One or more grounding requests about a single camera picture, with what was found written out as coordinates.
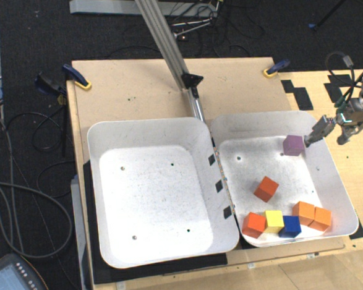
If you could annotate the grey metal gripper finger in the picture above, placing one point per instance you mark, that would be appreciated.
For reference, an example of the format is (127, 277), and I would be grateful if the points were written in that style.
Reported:
(318, 131)
(346, 134)

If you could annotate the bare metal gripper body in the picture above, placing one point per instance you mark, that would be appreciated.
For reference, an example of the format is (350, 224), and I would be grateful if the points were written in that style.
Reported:
(360, 111)

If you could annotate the purple cube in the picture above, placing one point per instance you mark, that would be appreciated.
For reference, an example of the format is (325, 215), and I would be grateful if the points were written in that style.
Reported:
(293, 146)

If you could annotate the white plastic tray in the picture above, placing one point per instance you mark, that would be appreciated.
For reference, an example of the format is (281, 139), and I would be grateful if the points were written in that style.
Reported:
(295, 176)
(154, 199)

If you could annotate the light orange cube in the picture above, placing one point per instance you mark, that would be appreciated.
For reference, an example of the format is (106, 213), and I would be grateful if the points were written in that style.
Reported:
(321, 219)
(304, 213)

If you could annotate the yellow cube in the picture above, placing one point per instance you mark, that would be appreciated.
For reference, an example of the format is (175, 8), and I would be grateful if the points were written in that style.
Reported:
(274, 221)

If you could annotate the blue cube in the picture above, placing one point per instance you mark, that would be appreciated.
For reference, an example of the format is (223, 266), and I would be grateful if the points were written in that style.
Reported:
(290, 227)

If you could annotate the pale wood board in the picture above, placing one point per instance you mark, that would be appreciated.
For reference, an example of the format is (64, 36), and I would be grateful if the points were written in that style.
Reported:
(128, 92)

